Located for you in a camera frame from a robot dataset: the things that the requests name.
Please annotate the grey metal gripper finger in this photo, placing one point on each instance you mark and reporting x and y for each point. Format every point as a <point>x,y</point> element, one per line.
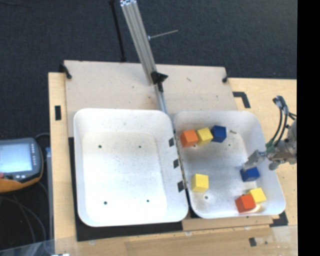
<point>275,165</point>
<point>254,160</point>

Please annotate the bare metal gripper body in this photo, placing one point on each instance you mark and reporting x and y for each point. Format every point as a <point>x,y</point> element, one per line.
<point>287,152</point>

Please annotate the pale wooden board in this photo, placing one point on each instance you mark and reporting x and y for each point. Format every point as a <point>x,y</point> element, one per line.
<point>105,85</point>

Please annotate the white plastic tray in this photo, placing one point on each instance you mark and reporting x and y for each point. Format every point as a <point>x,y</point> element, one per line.
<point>222,162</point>
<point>125,170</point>

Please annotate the blue cube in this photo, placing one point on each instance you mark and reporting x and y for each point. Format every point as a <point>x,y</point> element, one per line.
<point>219,134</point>
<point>250,174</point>

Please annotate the orange cube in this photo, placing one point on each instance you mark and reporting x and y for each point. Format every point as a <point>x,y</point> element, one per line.
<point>245,203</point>
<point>189,138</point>

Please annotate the yellow cube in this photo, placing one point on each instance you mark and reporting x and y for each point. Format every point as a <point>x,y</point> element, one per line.
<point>200,183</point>
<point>258,195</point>
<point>205,136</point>

